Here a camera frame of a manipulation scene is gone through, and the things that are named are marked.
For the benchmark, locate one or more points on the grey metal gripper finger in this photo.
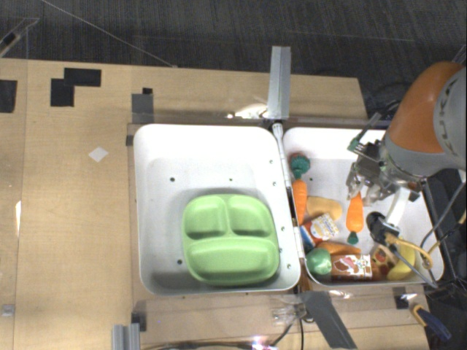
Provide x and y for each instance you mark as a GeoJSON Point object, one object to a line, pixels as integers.
{"type": "Point", "coordinates": [355, 186]}
{"type": "Point", "coordinates": [376, 193]}

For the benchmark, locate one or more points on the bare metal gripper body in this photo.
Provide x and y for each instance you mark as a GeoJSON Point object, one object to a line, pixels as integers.
{"type": "Point", "coordinates": [372, 166]}

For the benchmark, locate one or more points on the orange carrot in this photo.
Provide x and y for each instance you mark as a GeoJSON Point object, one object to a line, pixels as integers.
{"type": "Point", "coordinates": [339, 248]}
{"type": "Point", "coordinates": [300, 199]}
{"type": "Point", "coordinates": [355, 217]}

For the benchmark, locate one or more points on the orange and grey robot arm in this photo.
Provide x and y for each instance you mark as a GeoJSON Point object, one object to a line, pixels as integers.
{"type": "Point", "coordinates": [416, 122]}

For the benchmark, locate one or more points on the tan bread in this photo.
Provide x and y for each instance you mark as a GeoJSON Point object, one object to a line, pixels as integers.
{"type": "Point", "coordinates": [324, 207]}

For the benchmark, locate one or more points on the white plastic tray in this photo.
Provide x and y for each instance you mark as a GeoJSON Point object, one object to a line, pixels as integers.
{"type": "Point", "coordinates": [328, 148]}
{"type": "Point", "coordinates": [204, 151]}

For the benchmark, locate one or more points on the white and orange packet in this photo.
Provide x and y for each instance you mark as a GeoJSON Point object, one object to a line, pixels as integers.
{"type": "Point", "coordinates": [324, 228]}

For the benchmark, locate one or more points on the green broccoli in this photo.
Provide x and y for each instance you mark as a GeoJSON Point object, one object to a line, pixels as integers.
{"type": "Point", "coordinates": [300, 163]}

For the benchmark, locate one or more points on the brown pizza slice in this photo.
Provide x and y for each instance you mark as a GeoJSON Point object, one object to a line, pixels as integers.
{"type": "Point", "coordinates": [381, 256]}

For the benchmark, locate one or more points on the yellow banana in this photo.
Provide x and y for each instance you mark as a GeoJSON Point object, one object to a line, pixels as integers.
{"type": "Point", "coordinates": [403, 266]}

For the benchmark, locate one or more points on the brown carton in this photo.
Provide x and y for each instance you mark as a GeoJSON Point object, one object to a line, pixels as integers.
{"type": "Point", "coordinates": [350, 267]}

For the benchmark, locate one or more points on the green apple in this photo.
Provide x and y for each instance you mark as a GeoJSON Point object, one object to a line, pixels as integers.
{"type": "Point", "coordinates": [318, 261]}

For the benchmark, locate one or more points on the green divided plate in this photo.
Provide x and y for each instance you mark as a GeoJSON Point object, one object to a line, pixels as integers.
{"type": "Point", "coordinates": [230, 243]}

